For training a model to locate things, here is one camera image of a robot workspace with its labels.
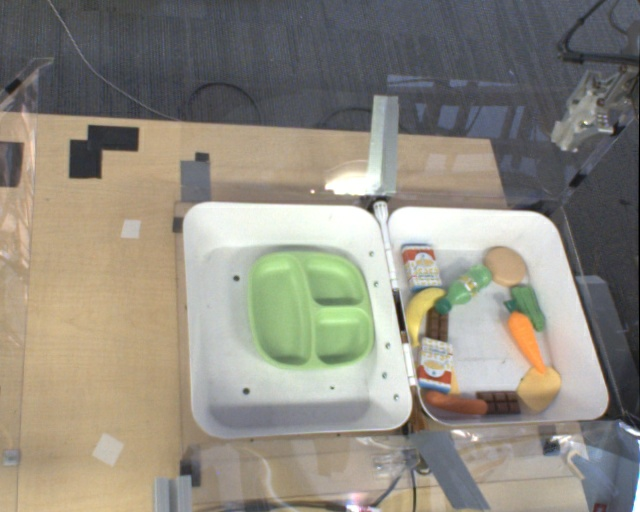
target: brown chocolate bar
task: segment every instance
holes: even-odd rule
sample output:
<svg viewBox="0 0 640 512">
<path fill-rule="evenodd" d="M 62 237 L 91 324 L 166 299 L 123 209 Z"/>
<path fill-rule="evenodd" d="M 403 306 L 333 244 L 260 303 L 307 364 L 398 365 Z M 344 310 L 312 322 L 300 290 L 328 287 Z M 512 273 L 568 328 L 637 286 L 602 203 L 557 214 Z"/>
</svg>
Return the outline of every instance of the brown chocolate bar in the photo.
<svg viewBox="0 0 640 512">
<path fill-rule="evenodd" d="M 427 338 L 439 341 L 449 341 L 449 315 L 441 315 L 436 308 L 427 312 Z"/>
<path fill-rule="evenodd" d="M 520 414 L 515 391 L 478 391 L 476 398 L 487 402 L 487 414 Z"/>
</svg>

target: wooden table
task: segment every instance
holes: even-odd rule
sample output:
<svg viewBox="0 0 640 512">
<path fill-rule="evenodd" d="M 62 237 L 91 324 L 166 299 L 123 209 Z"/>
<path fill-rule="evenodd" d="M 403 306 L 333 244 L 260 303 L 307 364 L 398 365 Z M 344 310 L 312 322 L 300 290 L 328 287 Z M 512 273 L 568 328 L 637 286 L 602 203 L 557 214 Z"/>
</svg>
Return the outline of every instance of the wooden table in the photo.
<svg viewBox="0 0 640 512">
<path fill-rule="evenodd" d="M 86 139 L 89 124 L 138 127 L 139 150 L 103 152 L 102 179 L 70 179 L 69 141 Z M 10 125 L 5 116 L 0 140 L 11 136 Z M 154 479 L 178 474 L 172 221 L 180 161 L 209 153 L 216 200 L 323 201 L 336 168 L 366 160 L 368 139 L 352 132 L 39 116 L 22 460 L 17 473 L 3 474 L 8 491 L 19 477 L 18 510 L 150 511 Z M 505 206 L 486 140 L 401 135 L 398 155 L 399 190 L 416 200 Z M 311 190 L 322 193 L 314 199 Z M 121 237 L 125 220 L 141 222 L 139 238 Z M 6 404 L 0 401 L 3 415 L 16 412 Z M 113 467 L 92 456 L 104 433 L 124 444 Z M 427 489 L 436 499 L 433 482 Z M 405 499 L 402 494 L 393 500 Z M 567 496 L 577 494 L 565 487 L 563 495 L 569 503 Z M 7 500 L 10 510 L 15 503 Z"/>
</svg>

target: bottle label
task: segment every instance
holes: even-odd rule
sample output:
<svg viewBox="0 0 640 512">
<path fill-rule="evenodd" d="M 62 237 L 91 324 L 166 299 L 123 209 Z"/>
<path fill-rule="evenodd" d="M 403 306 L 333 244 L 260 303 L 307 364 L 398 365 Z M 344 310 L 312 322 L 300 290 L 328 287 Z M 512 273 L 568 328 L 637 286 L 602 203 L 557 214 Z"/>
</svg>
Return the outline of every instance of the bottle label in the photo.
<svg viewBox="0 0 640 512">
<path fill-rule="evenodd" d="M 459 281 L 464 285 L 464 287 L 468 290 L 472 297 L 475 297 L 480 291 L 478 283 L 476 283 L 470 276 L 460 276 Z"/>
</svg>

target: white sticker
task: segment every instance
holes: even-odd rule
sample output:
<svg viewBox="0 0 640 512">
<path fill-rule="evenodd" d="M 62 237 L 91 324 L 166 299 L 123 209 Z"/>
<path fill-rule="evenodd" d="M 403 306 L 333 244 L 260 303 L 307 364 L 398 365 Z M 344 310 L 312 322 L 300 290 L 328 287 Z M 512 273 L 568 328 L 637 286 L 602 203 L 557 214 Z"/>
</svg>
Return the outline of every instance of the white sticker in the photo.
<svg viewBox="0 0 640 512">
<path fill-rule="evenodd" d="M 121 238 L 140 238 L 140 226 L 142 221 L 127 219 L 122 225 Z"/>
<path fill-rule="evenodd" d="M 120 453 L 122 453 L 124 443 L 118 441 L 115 437 L 109 434 L 102 434 L 100 441 L 93 450 L 93 456 L 99 461 L 113 467 L 118 462 Z"/>
</svg>

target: sausage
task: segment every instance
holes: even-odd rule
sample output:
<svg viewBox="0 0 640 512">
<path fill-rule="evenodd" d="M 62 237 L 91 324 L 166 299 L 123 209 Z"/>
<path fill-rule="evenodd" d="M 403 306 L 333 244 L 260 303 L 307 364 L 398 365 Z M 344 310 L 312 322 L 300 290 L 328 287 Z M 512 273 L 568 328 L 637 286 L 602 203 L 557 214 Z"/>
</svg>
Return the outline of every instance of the sausage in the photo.
<svg viewBox="0 0 640 512">
<path fill-rule="evenodd" d="M 489 410 L 489 406 L 484 400 L 460 398 L 459 396 L 445 395 L 439 391 L 427 391 L 424 394 L 424 399 L 433 407 L 461 414 L 484 415 Z"/>
</svg>

